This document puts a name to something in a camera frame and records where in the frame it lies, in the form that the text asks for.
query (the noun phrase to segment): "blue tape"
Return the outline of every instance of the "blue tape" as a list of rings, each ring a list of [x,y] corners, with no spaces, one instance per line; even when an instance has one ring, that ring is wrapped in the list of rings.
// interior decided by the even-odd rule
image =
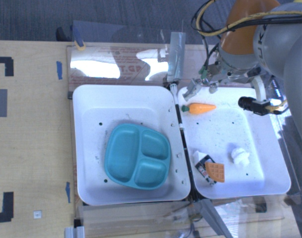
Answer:
[[[56,61],[56,72],[58,79],[63,79],[62,78],[62,63],[60,61]]]
[[[68,181],[66,182],[65,191],[66,191],[68,203],[70,203],[71,202],[71,197],[70,197],[71,189],[70,189],[70,183]]]
[[[84,43],[83,43],[81,33],[78,31],[78,29],[75,26],[73,26],[73,35],[74,35],[74,39],[77,42],[78,46],[83,47]]]

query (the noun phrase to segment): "blue plastic plate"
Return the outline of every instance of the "blue plastic plate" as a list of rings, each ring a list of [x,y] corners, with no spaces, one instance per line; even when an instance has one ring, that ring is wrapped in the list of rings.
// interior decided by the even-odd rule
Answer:
[[[156,189],[167,178],[170,160],[171,147],[164,135],[124,123],[110,135],[104,166],[114,182],[138,189]]]

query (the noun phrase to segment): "metal bracket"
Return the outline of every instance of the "metal bracket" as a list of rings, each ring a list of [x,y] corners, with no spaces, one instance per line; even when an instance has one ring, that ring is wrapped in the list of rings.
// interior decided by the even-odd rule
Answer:
[[[195,96],[201,89],[201,80],[192,79],[189,85],[187,86],[187,92],[182,94],[184,99],[188,101],[190,98]]]
[[[65,228],[64,238],[85,238],[85,229],[83,226],[77,228]]]
[[[216,211],[210,199],[202,199],[200,201],[202,205],[201,215],[205,218],[207,223],[214,229],[217,235],[225,236],[226,238],[232,238],[233,236],[229,232],[226,224]]]

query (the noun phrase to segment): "wooden table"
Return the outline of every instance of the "wooden table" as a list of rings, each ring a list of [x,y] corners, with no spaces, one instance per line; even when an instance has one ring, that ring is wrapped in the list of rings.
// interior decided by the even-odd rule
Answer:
[[[14,76],[5,76],[4,64],[0,63],[0,89],[7,89],[8,105],[7,116],[0,117],[0,213],[3,193],[14,195],[13,218],[0,223],[0,237],[64,237],[64,228],[73,225],[73,159],[67,99],[69,45],[0,41],[0,57],[14,60]],[[62,79],[57,74],[57,61],[62,63]],[[255,217],[251,223],[239,224],[238,234],[300,237],[291,208],[283,205],[282,196],[277,202],[283,218],[259,222]],[[42,217],[35,211],[42,211]],[[210,227],[203,225],[200,229],[203,237],[215,235]]]

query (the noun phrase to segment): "toy carrot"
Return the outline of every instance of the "toy carrot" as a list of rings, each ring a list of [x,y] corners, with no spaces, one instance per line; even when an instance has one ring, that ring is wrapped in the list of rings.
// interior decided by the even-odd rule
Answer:
[[[208,111],[211,111],[213,109],[215,109],[216,106],[215,105],[211,105],[211,104],[202,104],[202,103],[191,103],[188,106],[182,106],[182,111],[183,112],[190,112],[191,114],[202,114]]]

